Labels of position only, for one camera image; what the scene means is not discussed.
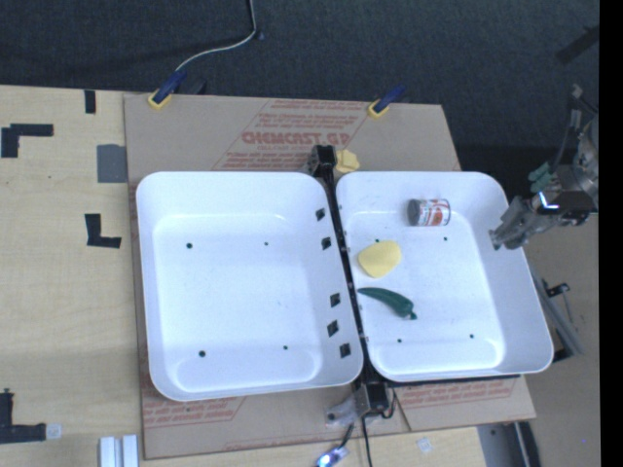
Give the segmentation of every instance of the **cardboard sheet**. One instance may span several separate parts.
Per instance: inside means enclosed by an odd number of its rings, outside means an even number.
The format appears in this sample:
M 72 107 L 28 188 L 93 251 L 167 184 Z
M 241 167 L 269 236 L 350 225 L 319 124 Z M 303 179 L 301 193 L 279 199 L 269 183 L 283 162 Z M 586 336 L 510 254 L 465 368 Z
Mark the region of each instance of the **cardboard sheet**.
M 135 191 L 156 171 L 296 171 L 316 144 L 348 148 L 360 170 L 460 170 L 440 106 L 394 104 L 379 120 L 363 102 L 175 95 L 162 110 L 147 94 L 126 94 L 128 184 L 145 457 L 256 449 L 338 440 L 324 410 L 349 386 L 172 402 L 147 368 Z M 370 424 L 371 435 L 534 417 L 523 377 L 425 384 L 397 391 L 399 411 Z

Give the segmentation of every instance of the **black tape mark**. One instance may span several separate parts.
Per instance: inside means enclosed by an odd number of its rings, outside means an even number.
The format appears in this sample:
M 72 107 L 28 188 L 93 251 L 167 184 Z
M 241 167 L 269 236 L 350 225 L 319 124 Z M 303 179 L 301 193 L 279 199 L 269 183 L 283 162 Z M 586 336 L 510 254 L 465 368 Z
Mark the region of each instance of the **black tape mark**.
M 14 394 L 5 389 L 0 393 L 0 445 L 46 440 L 46 424 L 13 424 Z
M 19 138 L 21 136 L 53 136 L 54 125 L 11 124 L 2 128 L 2 144 L 0 158 L 16 158 L 18 156 Z
M 96 110 L 95 90 L 85 90 L 85 112 L 87 114 L 95 114 Z
M 17 136 L 53 136 L 55 126 L 11 124 L 11 131 Z
M 19 136 L 10 128 L 2 128 L 2 147 L 0 158 L 16 158 L 18 156 Z
M 564 47 L 561 51 L 556 53 L 556 58 L 562 64 L 569 64 L 576 57 L 584 53 L 584 51 L 591 48 L 597 42 L 600 41 L 600 27 L 599 25 L 589 27 L 586 32 L 580 36 L 577 40 L 574 40 L 569 45 Z
M 87 222 L 87 233 L 89 234 L 89 240 L 87 240 L 87 245 L 92 245 L 96 247 L 113 247 L 115 249 L 119 249 L 121 247 L 120 237 L 101 236 L 100 214 L 86 214 L 85 221 Z

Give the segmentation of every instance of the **gray tape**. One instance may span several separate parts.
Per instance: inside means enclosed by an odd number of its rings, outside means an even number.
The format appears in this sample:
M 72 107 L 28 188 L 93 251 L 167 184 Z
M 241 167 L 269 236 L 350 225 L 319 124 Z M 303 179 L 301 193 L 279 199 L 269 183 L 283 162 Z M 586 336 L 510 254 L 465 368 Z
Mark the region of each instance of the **gray tape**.
M 97 146 L 97 182 L 126 183 L 128 181 L 128 156 L 126 148 L 107 144 Z

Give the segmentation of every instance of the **green chili pepper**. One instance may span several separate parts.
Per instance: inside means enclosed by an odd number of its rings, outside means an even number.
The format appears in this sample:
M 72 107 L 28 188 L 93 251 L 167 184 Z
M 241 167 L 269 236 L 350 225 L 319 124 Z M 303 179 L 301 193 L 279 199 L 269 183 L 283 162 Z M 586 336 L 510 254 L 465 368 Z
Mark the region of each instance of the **green chili pepper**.
M 382 289 L 381 287 L 363 287 L 361 289 L 357 289 L 357 292 L 381 301 L 393 309 L 398 316 L 402 316 L 404 318 L 409 317 L 411 320 L 418 318 L 413 311 L 413 303 L 396 292 L 389 291 L 388 289 Z

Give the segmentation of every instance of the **white wire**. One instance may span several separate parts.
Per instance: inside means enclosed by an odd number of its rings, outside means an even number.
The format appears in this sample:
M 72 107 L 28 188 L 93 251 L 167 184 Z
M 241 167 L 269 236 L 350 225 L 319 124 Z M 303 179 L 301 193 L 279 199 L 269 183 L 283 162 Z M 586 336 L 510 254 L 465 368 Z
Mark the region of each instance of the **white wire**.
M 251 31 L 251 33 L 244 39 L 240 40 L 237 43 L 234 43 L 232 45 L 228 45 L 227 47 L 219 47 L 216 49 L 208 49 L 206 51 L 203 52 L 199 52 L 198 54 L 193 55 L 192 57 L 187 58 L 186 60 L 184 60 L 184 62 L 182 62 L 180 65 L 178 65 L 175 68 L 175 71 L 179 71 L 180 69 L 182 69 L 183 67 L 185 67 L 186 65 L 188 65 L 190 62 L 192 62 L 193 60 L 199 58 L 199 57 L 203 57 L 204 55 L 208 55 L 208 54 L 216 54 L 217 52 L 226 52 L 226 51 L 230 51 L 232 49 L 236 49 L 237 47 L 240 47 L 242 45 L 244 45 L 245 43 L 247 43 L 248 41 L 250 41 L 253 36 L 255 35 L 255 32 L 257 31 L 257 25 L 255 23 L 255 10 L 253 8 L 253 0 L 249 0 L 249 8 L 250 8 L 250 12 L 251 12 L 251 23 L 253 25 L 253 30 Z

